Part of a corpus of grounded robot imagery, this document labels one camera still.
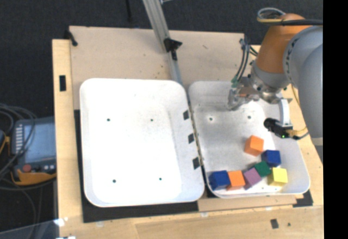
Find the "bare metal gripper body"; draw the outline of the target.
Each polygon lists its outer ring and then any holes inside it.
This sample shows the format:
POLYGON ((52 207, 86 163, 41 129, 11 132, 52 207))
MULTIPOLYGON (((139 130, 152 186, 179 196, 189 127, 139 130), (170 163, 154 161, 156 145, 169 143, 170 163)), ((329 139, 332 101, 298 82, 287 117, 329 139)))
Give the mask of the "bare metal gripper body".
POLYGON ((242 77, 232 83, 232 89, 237 96, 247 97, 248 102, 262 99, 269 104, 276 104, 282 98, 280 88, 271 87, 258 77, 242 77))

